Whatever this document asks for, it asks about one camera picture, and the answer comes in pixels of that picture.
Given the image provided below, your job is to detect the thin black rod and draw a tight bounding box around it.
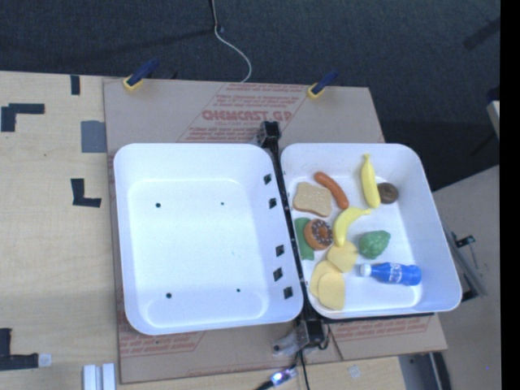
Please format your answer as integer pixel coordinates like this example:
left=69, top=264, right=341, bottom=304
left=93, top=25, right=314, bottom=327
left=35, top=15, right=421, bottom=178
left=271, top=144, right=314, bottom=320

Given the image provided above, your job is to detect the tan bread slice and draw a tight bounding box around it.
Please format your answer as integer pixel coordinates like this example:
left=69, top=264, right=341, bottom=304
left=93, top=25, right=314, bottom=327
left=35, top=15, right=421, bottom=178
left=292, top=181, right=333, bottom=219

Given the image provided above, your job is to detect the green leaf shape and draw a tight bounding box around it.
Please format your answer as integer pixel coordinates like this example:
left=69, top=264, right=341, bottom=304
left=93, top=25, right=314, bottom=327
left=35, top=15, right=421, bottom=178
left=293, top=217, right=316, bottom=262

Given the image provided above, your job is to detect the orange sausage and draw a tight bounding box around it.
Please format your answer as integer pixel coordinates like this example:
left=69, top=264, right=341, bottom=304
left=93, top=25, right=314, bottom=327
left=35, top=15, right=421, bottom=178
left=313, top=171, right=350, bottom=210

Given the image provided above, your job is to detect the brown frosted doughnut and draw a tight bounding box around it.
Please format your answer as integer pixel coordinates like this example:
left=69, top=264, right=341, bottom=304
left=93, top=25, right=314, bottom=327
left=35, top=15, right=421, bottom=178
left=303, top=218, right=334, bottom=252

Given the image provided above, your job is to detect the white plastic tray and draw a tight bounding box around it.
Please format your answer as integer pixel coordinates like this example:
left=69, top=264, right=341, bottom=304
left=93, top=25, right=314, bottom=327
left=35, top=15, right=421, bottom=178
left=113, top=142, right=305, bottom=336
left=279, top=142, right=463, bottom=320

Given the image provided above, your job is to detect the yellow banana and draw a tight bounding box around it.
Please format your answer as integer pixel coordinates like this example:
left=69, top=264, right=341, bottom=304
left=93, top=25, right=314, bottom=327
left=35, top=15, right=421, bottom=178
left=360, top=153, right=382, bottom=210
left=332, top=206, right=372, bottom=248

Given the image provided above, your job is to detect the yellow chip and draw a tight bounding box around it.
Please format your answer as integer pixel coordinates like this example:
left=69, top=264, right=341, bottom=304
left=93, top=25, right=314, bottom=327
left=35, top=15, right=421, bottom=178
left=326, top=240, right=359, bottom=274
left=309, top=259, right=341, bottom=299
left=317, top=272, right=347, bottom=311

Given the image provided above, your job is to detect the brown cardboard board red print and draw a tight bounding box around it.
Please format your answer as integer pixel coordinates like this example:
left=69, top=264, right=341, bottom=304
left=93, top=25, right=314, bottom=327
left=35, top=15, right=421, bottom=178
left=102, top=78, right=449, bottom=384

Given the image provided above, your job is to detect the green broccoli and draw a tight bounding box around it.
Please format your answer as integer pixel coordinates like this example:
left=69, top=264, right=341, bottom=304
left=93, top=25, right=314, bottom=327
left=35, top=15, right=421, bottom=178
left=357, top=230, right=392, bottom=260

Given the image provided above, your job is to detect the brown biscuit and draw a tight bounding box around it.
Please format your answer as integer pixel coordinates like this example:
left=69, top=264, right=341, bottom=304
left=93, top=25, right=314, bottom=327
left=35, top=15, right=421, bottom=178
left=376, top=182, right=400, bottom=205

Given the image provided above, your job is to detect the blue plastic bottle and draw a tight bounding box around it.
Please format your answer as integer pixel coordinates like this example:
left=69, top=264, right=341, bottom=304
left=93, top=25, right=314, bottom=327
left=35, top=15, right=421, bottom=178
left=358, top=262, right=423, bottom=287

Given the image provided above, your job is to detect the black block with wires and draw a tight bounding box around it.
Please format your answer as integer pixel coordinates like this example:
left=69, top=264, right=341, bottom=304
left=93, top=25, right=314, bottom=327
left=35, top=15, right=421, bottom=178
left=258, top=120, right=282, bottom=149
left=299, top=317, right=329, bottom=349

